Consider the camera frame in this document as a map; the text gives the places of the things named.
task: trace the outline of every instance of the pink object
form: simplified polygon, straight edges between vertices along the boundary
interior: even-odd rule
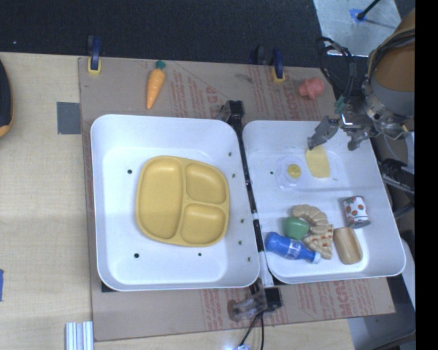
[[[316,100],[324,92],[324,83],[320,78],[304,79],[304,83],[299,87],[300,96],[308,96],[310,100]]]

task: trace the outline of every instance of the blue bottle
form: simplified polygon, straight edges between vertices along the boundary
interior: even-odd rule
[[[318,263],[321,254],[307,248],[302,241],[281,236],[276,232],[269,232],[265,241],[266,251],[273,252],[288,260],[309,260],[311,263]]]

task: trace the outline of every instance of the black cable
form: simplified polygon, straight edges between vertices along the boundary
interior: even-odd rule
[[[245,336],[243,337],[242,341],[239,344],[239,347],[245,343],[245,340],[247,339],[248,335],[253,329],[253,326],[258,321],[258,319],[261,320],[261,350],[264,348],[264,322],[263,322],[263,315],[264,310],[258,312],[255,317],[253,318],[253,321],[251,322],[250,326],[248,327],[248,331],[245,333]]]
[[[323,48],[319,48],[319,44],[323,43]],[[316,39],[317,44],[317,50],[318,50],[318,60],[320,62],[320,70],[323,72],[325,78],[328,80],[329,83],[333,86],[333,88],[340,94],[339,98],[337,99],[335,103],[336,107],[336,113],[341,113],[344,108],[345,104],[349,101],[350,97],[353,96],[353,90],[354,90],[354,83],[356,80],[356,63],[353,60],[352,53],[350,53],[349,49],[346,47],[343,47],[339,43],[336,43],[333,39],[321,36],[318,39]],[[342,90],[338,84],[334,80],[334,75],[331,75],[329,69],[323,62],[323,58],[326,57],[328,52],[330,50],[336,50],[339,52],[342,57],[347,61],[347,67],[348,67],[348,79],[345,82],[344,90]]]

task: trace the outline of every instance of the toy food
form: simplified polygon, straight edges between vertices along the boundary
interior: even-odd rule
[[[266,237],[265,247],[268,252],[273,252],[288,260],[305,259],[311,263],[319,263],[321,254],[310,249],[305,243],[281,236],[276,232],[269,232]]]
[[[324,92],[324,82],[320,78],[304,79],[304,82],[299,86],[300,96],[308,96],[310,100],[316,100]]]
[[[302,240],[310,230],[310,225],[302,219],[287,217],[283,222],[284,235],[294,240]]]
[[[295,163],[291,163],[287,166],[287,174],[294,179],[298,179],[301,176],[301,168]]]
[[[342,263],[352,265],[360,262],[363,257],[358,243],[356,232],[350,227],[341,227],[334,230],[334,245]]]
[[[323,145],[318,145],[311,150],[307,149],[305,151],[305,160],[307,161],[308,169],[314,177],[329,177],[331,171],[329,169],[328,156]]]
[[[297,205],[292,208],[292,215],[306,220],[310,224],[311,233],[322,235],[329,229],[328,217],[317,207]]]
[[[361,195],[353,195],[342,201],[347,224],[351,228],[360,228],[370,224],[370,218],[366,212],[365,199]]]
[[[304,243],[315,252],[319,252],[326,260],[332,258],[333,226],[329,225],[328,230],[322,235],[310,235],[304,238]]]
[[[158,60],[155,63],[155,69],[150,72],[147,78],[146,109],[153,107],[158,94],[161,92],[162,85],[166,80],[166,73],[163,70],[165,66],[166,64],[162,60]]]

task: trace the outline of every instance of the metal bracket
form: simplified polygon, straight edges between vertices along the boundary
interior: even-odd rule
[[[65,324],[65,350],[93,350],[93,322]]]

